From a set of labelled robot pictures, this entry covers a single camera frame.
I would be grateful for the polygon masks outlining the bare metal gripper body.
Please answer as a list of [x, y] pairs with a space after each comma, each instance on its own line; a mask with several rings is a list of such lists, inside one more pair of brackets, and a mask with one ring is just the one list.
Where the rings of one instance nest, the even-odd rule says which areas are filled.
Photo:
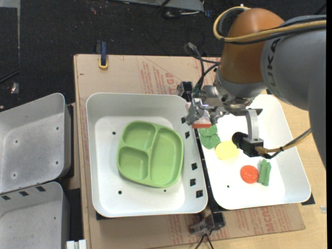
[[227, 91], [223, 86], [205, 85], [199, 92], [198, 107], [212, 114], [237, 114], [252, 104], [253, 98], [242, 98]]

